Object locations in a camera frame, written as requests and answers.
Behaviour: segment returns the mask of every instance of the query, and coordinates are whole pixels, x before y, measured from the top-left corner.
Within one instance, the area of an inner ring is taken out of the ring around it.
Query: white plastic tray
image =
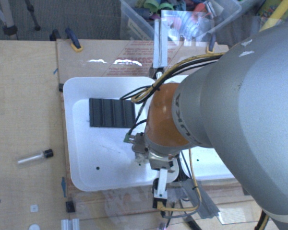
[[[181,82],[177,76],[172,81]],[[147,77],[84,77],[72,78],[63,87],[64,107],[71,178],[82,191],[99,191],[152,184],[159,172],[149,164],[139,165],[135,161],[132,145],[124,143],[127,128],[98,128],[89,125],[89,98],[119,99],[124,94],[154,81]],[[139,120],[147,117],[149,101]],[[144,131],[145,124],[134,133]],[[199,149],[195,157],[197,179],[232,177],[214,149]],[[168,173],[168,182],[176,179]]]

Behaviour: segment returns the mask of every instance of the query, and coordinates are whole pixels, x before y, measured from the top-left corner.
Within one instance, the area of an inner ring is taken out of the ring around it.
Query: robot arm
[[[144,132],[153,169],[213,147],[263,211],[288,229],[288,23],[235,45],[181,84],[160,86]]]

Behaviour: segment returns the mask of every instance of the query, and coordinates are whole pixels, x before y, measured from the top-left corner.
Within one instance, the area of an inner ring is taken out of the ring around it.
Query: gray carpet
[[[66,38],[70,27],[79,39],[119,39],[119,0],[30,0],[41,31],[34,22],[24,0],[9,0],[19,40],[49,41],[53,29]],[[7,40],[0,20],[0,40]]]

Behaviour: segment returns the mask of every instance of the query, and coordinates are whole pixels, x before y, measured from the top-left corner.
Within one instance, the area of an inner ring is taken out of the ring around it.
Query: black ridged block
[[[134,103],[129,100],[90,98],[90,127],[131,128],[135,122]]]

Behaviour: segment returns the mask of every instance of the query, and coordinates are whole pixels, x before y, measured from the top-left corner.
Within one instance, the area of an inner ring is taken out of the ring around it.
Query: white round object
[[[40,227],[37,224],[32,224],[28,230],[40,230]]]

